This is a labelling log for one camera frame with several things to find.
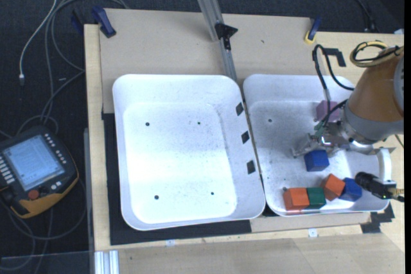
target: wooden block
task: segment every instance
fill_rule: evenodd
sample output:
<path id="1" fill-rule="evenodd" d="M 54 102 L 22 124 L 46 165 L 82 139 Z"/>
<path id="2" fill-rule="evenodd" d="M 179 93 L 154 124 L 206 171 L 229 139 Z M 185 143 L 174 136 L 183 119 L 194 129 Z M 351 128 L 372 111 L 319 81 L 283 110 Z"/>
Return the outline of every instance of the wooden block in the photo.
<path id="1" fill-rule="evenodd" d="M 307 209 L 320 209 L 326 205 L 324 189 L 321 187 L 308 187 L 307 194 L 310 200 L 310 206 L 307 207 Z"/>
<path id="2" fill-rule="evenodd" d="M 304 156 L 307 171 L 322 171 L 329 166 L 325 150 L 314 150 Z"/>
<path id="3" fill-rule="evenodd" d="M 321 182 L 320 186 L 324 189 L 326 199 L 333 201 L 342 194 L 345 183 L 333 174 L 329 174 L 328 177 Z"/>
<path id="4" fill-rule="evenodd" d="M 310 205 L 307 189 L 294 187 L 287 189 L 283 194 L 286 210 L 302 210 Z"/>
<path id="5" fill-rule="evenodd" d="M 362 188 L 357 185 L 354 179 L 345 178 L 345 187 L 340 195 L 341 200 L 355 202 L 362 196 Z"/>

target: white tray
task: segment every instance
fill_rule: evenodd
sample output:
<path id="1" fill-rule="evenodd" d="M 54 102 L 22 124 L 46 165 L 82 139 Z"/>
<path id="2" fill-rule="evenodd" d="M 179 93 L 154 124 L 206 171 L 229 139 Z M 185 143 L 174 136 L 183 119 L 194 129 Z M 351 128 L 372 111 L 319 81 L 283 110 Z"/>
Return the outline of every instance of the white tray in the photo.
<path id="1" fill-rule="evenodd" d="M 343 101 L 350 91 L 339 87 L 331 77 L 324 77 L 331 99 Z M 338 77 L 345 85 L 351 83 Z M 255 74 L 243 84 L 252 133 L 261 168 L 267 205 L 282 216 L 379 211 L 387 205 L 370 192 L 363 191 L 356 202 L 335 199 L 319 210 L 287 211 L 284 206 L 284 187 L 318 187 L 330 173 L 344 179 L 354 178 L 360 171 L 390 179 L 390 156 L 387 150 L 378 155 L 339 151 L 329 159 L 323 171 L 307 172 L 304 158 L 293 158 L 291 148 L 296 147 L 307 133 L 313 133 L 315 108 L 324 99 L 317 76 L 289 76 Z"/>
<path id="2" fill-rule="evenodd" d="M 114 83 L 113 97 L 121 211 L 131 227 L 262 213 L 263 186 L 252 141 L 243 142 L 249 128 L 231 79 L 127 74 Z"/>

